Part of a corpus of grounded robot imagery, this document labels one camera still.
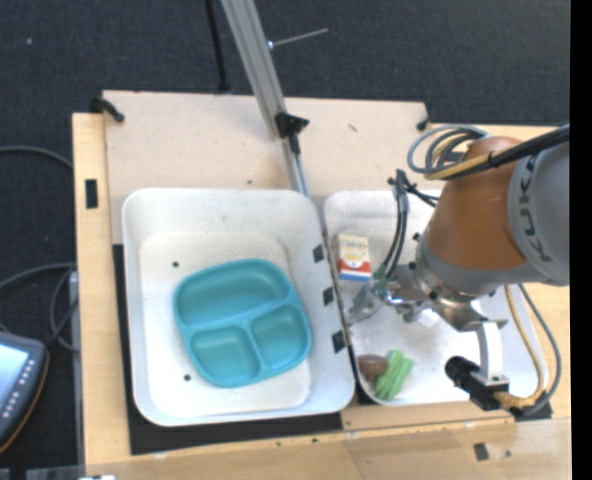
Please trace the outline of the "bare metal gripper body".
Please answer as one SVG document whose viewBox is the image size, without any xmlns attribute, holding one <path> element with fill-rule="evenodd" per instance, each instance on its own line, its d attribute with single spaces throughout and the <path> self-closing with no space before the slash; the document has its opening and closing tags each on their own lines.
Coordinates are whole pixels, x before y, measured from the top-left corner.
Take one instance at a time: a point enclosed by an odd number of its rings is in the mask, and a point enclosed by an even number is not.
<svg viewBox="0 0 592 480">
<path fill-rule="evenodd" d="M 424 263 L 400 264 L 386 285 L 384 301 L 394 306 L 407 319 L 431 309 L 442 319 L 481 319 L 475 306 L 477 297 L 453 289 Z"/>
</svg>

